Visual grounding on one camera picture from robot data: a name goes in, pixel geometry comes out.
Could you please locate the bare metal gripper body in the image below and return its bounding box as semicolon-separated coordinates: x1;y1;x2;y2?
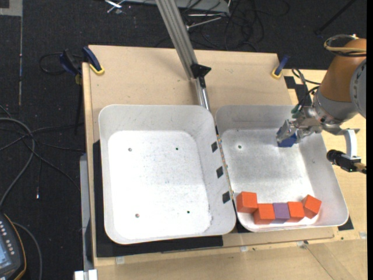
290;106;325;135

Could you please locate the blue cube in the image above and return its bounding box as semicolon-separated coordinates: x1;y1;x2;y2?
276;127;299;148

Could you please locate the white plastic tray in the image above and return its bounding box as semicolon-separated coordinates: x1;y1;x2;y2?
98;104;237;245
214;104;350;233

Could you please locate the orange cube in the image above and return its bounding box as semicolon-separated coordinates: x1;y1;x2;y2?
252;203;276;226
287;201;306;223
235;191;259;215
301;194;323;220

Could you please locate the purple cube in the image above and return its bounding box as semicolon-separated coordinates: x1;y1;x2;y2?
272;202;290;225

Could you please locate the pale wood board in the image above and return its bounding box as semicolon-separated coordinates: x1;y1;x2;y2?
82;44;336;268

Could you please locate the black cylinder on white bracket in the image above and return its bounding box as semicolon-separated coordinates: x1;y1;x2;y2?
326;128;367;175

